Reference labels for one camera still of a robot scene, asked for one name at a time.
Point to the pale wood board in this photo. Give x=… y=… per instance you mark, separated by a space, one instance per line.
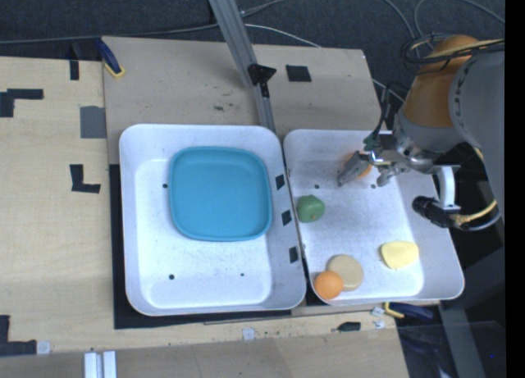
x=184 y=89

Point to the orange toy fruit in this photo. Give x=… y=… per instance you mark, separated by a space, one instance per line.
x=365 y=171

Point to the orange ball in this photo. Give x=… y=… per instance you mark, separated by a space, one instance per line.
x=328 y=285

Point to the beige round biscuit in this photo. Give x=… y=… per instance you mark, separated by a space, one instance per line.
x=348 y=270

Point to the white plastic tray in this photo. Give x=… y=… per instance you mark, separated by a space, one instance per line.
x=369 y=224
x=205 y=270

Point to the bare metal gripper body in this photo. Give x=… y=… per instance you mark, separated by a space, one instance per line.
x=404 y=154

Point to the green toy pepper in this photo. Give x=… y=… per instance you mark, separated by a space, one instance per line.
x=309 y=208

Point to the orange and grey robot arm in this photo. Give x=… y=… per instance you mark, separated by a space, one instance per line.
x=430 y=97

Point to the black cylinder on white bracket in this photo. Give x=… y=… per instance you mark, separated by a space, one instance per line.
x=435 y=209

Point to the blue plate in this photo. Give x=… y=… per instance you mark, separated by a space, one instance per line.
x=219 y=194

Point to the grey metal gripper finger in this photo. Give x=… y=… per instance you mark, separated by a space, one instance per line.
x=352 y=169
x=386 y=175

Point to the yellow toy food piece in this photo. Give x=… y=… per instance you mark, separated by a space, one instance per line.
x=398 y=255

